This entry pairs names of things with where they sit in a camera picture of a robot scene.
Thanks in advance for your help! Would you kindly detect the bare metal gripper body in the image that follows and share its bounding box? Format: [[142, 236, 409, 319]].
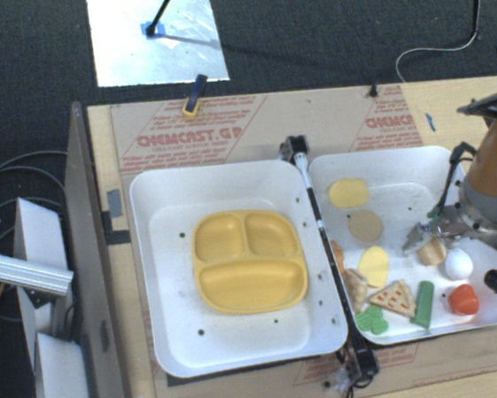
[[425, 202, 480, 240]]

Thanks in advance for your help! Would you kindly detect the tan bread roll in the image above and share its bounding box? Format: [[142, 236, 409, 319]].
[[415, 236, 449, 269]]

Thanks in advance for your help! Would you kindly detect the white plastic tray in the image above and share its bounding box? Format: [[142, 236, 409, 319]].
[[305, 134, 497, 354], [126, 149, 353, 383]]

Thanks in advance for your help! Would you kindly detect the white egg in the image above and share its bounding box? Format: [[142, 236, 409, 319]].
[[441, 246, 476, 282]]

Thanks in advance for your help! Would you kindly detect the yellow oval chip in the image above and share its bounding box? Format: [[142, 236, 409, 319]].
[[354, 243, 393, 292]]

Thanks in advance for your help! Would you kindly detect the tan round biscuit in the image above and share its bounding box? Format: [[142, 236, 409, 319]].
[[346, 207, 386, 246]]

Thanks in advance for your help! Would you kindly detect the pizza slice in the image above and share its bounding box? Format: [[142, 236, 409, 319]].
[[365, 277, 419, 324]]

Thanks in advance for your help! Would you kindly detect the green cucumber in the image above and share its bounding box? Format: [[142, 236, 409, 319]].
[[405, 278, 439, 332]]

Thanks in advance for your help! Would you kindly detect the tan waffle sandwich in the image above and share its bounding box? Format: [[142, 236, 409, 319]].
[[342, 266, 373, 316]]

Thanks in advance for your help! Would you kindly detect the red pepper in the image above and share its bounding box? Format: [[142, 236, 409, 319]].
[[446, 282, 482, 318]]

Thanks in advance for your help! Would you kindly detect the pale yellow round biscuit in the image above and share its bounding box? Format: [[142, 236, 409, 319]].
[[326, 175, 371, 211]]

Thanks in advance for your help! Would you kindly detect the green broccoli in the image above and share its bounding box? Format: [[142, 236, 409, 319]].
[[353, 303, 391, 339]]

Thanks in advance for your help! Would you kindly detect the thin black and white rod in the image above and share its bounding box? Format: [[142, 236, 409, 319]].
[[294, 146, 369, 368]]

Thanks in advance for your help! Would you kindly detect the yellow divided plate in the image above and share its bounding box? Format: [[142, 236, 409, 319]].
[[186, 201, 313, 322]]

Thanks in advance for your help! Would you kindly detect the brown cardboard board red print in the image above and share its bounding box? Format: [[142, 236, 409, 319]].
[[109, 63, 497, 398]]

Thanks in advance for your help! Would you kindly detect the black block with thin wires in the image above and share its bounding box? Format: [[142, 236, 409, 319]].
[[277, 132, 313, 162], [350, 342, 381, 381]]

